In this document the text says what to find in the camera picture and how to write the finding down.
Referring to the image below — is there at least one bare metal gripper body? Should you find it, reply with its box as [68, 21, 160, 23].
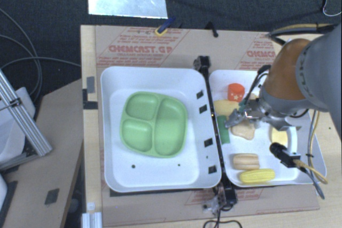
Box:
[246, 99, 292, 131]

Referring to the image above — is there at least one yellow toy food slice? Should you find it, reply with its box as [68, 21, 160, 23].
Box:
[213, 99, 240, 117]

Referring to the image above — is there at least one beige toy biscuit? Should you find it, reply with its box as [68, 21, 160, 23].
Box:
[230, 120, 257, 140]

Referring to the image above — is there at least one green flat rectangular packet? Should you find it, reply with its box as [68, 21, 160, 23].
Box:
[216, 114, 231, 145]

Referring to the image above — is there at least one thin black rod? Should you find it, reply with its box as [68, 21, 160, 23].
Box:
[201, 66, 231, 194]

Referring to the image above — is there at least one pale yellow round toy food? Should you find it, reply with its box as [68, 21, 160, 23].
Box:
[269, 127, 289, 146]

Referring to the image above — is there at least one orange can with stars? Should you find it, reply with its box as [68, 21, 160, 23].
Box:
[227, 83, 246, 102]

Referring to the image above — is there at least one white plastic tray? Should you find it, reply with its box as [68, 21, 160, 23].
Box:
[100, 66, 223, 193]
[208, 69, 328, 188]

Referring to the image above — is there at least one tan toy bread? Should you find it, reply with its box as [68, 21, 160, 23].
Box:
[232, 153, 261, 171]

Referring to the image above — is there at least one yellow toy corn cob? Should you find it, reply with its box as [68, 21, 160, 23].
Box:
[238, 168, 276, 184]

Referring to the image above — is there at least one green divided plate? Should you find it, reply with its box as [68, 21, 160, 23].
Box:
[119, 91, 189, 159]

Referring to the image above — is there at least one brown cardboard board red print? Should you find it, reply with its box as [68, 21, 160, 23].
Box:
[95, 25, 321, 227]

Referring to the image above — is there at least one black cylinder on white bracket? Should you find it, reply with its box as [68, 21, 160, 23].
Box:
[269, 125, 301, 169]

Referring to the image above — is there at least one black block with wires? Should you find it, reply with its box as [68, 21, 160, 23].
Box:
[222, 186, 239, 208]
[193, 55, 212, 72]

